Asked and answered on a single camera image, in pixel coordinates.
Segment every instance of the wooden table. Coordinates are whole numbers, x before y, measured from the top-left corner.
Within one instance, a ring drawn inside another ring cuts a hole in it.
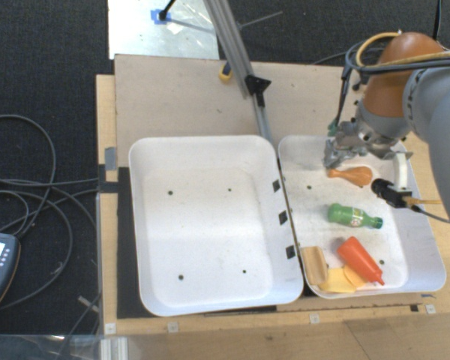
[[[228,84],[218,79],[220,66],[219,61],[117,56],[115,76],[97,76],[99,164],[105,164],[106,149],[116,148],[117,167],[127,167],[131,144],[143,137],[256,134],[251,101],[241,96],[233,79]],[[336,113],[341,68],[272,63],[254,63],[253,68],[257,76],[273,82],[265,102],[275,147],[289,134],[326,132]],[[362,94],[351,92],[343,119],[353,115],[351,103]],[[438,198],[428,147],[413,135],[405,145],[415,152],[412,166],[421,196]],[[117,170],[106,170],[105,177],[116,182]],[[427,295],[310,297],[279,306],[273,313],[118,319],[117,206],[116,193],[100,194],[103,327],[106,335],[145,335],[131,343],[137,353],[154,354],[150,359],[282,359],[285,354],[303,359],[305,352],[312,356],[308,359],[402,359],[405,355],[428,359],[433,354],[450,359],[446,357],[450,351],[447,224],[430,220],[447,281],[440,291]],[[446,217],[441,206],[433,211]],[[380,352],[384,340],[395,345]]]

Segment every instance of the toy green bottle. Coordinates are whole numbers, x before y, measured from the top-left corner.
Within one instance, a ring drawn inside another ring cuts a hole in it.
[[[379,229],[383,225],[381,217],[370,217],[359,208],[344,207],[337,203],[330,205],[330,208],[328,208],[328,221],[355,228],[371,227]]]

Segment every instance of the black bracket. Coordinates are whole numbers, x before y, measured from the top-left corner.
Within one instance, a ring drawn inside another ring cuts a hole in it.
[[[265,99],[263,98],[263,92],[269,87],[272,82],[270,80],[262,79],[254,75],[248,75],[245,77],[245,84],[247,84],[248,92],[250,95],[256,96],[258,106],[265,108]]]

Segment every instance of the orange toy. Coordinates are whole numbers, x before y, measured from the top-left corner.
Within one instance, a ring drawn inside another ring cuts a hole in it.
[[[385,285],[382,280],[382,270],[355,236],[348,238],[340,247],[338,247],[337,253],[345,260],[351,269],[364,279],[370,282],[377,281],[378,283]]]
[[[346,179],[352,184],[363,187],[369,185],[372,181],[372,170],[368,166],[357,166],[356,168],[350,168],[345,171],[339,171],[338,169],[329,169],[328,177],[341,177]]]

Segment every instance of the bottle label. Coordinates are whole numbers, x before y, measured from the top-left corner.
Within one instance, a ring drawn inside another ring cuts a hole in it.
[[[352,208],[351,227],[360,227],[363,224],[363,211],[358,208]]]

